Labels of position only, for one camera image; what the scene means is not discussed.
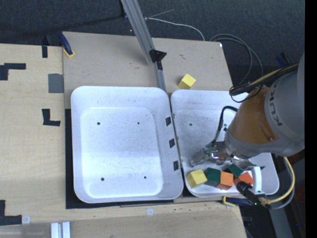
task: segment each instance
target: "black connector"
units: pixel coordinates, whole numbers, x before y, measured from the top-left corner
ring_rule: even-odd
[[[245,196],[249,202],[251,202],[254,205],[261,204],[259,201],[259,197],[265,197],[264,193],[261,194],[254,194],[250,191],[252,189],[252,186],[249,183],[246,183],[245,181],[240,181],[237,184],[237,190]]]

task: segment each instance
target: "dark green block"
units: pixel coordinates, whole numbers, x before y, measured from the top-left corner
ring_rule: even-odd
[[[220,183],[220,170],[207,168],[204,173],[207,177],[207,181],[204,184],[215,187]]]
[[[229,167],[227,167],[225,172],[232,173],[235,178],[237,178],[239,175],[243,173],[243,170],[236,166],[235,164],[231,164]]]

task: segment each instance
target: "orange cube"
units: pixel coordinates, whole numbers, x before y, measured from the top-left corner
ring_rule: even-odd
[[[235,180],[233,180],[234,185],[237,186],[237,184],[240,181],[245,181],[246,183],[249,183],[250,185],[253,185],[253,179],[249,172],[244,172],[241,175],[239,175]]]
[[[233,186],[233,174],[225,171],[220,172],[220,183],[216,188],[228,190]]]

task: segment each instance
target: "yellow cube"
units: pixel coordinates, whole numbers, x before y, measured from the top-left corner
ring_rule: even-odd
[[[191,75],[186,74],[177,86],[181,89],[190,89],[195,82],[196,79],[194,79]]]
[[[207,177],[202,169],[191,171],[187,174],[186,180],[191,188],[201,185],[207,181]]]

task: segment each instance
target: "table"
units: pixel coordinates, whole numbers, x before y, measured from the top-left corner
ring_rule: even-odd
[[[72,236],[77,238],[105,237],[105,232],[109,237],[129,234],[129,237],[245,238],[238,207],[227,208],[219,202],[195,197],[181,195],[173,203],[158,205],[65,208],[65,109],[69,108],[72,89],[94,82],[156,86],[155,73],[147,70],[149,66],[142,60],[136,37],[65,35],[71,45],[76,40],[84,42],[85,37],[99,40],[99,45],[108,47],[101,50],[108,58],[102,73],[116,68],[117,74],[108,73],[108,83],[95,81],[101,69],[97,65],[102,60],[100,54],[93,53],[86,61],[94,72],[92,77],[83,77],[86,71],[82,70],[82,77],[76,74],[76,79],[71,79],[74,67],[67,63],[80,57],[83,52],[80,49],[74,50],[76,55],[71,61],[63,54],[62,47],[48,46],[48,57],[44,58],[41,46],[0,45],[0,65],[26,63],[25,70],[10,69],[8,80],[0,81],[0,199],[6,200],[5,215],[30,216],[31,225],[70,221]],[[178,81],[186,73],[197,79],[192,89],[228,90],[231,86],[219,43],[153,39],[158,50],[167,52],[162,64],[168,93],[177,89]],[[85,65],[75,67],[82,69]],[[131,68],[134,73],[127,74]],[[49,75],[64,76],[64,93],[49,92]],[[60,125],[43,125],[42,109],[50,109],[50,119],[60,121]],[[148,216],[147,208],[154,214]]]

